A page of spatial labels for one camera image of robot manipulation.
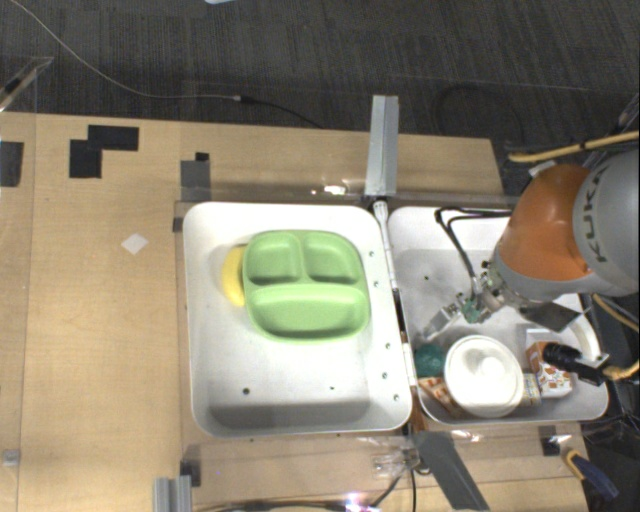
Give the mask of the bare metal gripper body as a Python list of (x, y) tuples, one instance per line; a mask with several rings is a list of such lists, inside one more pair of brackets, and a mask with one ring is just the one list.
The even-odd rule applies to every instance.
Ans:
[(456, 295), (454, 312), (465, 321), (486, 321), (505, 305), (504, 280), (492, 261), (481, 264), (481, 272), (471, 278), (467, 294)]

